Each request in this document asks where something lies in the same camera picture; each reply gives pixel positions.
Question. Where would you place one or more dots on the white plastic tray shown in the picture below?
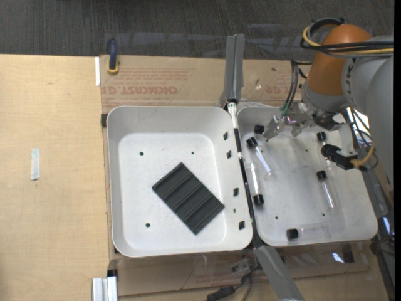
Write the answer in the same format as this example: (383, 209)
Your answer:
(175, 143)
(300, 187)

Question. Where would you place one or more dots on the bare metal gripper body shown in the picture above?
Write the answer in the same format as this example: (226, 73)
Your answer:
(322, 120)

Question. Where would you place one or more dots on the dark grey ribbed rack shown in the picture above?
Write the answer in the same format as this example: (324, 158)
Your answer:
(188, 197)

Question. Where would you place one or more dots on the thin black and white rod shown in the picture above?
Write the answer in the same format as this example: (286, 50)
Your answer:
(242, 168)

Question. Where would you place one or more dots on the brown cardboard board red print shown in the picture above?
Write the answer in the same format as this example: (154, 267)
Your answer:
(194, 80)

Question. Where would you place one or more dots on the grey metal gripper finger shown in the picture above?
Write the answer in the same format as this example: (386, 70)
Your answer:
(273, 128)
(297, 129)

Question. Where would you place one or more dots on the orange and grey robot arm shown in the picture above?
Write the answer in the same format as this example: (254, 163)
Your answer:
(372, 83)

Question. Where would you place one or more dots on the black cylinder on white bracket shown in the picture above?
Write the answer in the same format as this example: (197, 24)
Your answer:
(335, 154)

